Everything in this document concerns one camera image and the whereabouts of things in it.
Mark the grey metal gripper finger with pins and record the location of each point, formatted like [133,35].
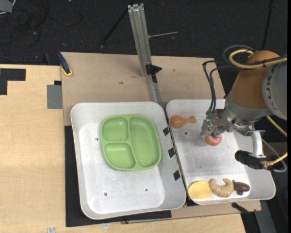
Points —
[205,133]
[216,134]

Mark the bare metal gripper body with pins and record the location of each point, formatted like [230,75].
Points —
[220,124]

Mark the pink frosted toy doughnut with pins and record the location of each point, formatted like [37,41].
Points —
[213,141]

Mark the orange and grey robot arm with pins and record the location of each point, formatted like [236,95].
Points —
[249,86]

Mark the orange toy chicken drumstick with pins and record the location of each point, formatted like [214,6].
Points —
[178,121]

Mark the white plastic tray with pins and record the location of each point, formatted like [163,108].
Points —
[126,190]
[208,164]

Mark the tan toy croissant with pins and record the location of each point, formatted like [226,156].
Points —
[221,190]

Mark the yellow round toy biscuit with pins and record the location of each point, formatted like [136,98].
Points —
[199,190]

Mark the brown toy mushroom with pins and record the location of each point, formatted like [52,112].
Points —
[242,186]

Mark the green divided plate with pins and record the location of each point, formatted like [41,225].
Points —
[131,142]

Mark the brown cardboard board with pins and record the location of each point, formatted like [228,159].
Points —
[99,81]

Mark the black cylinder on white bracket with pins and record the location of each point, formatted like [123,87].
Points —
[247,158]

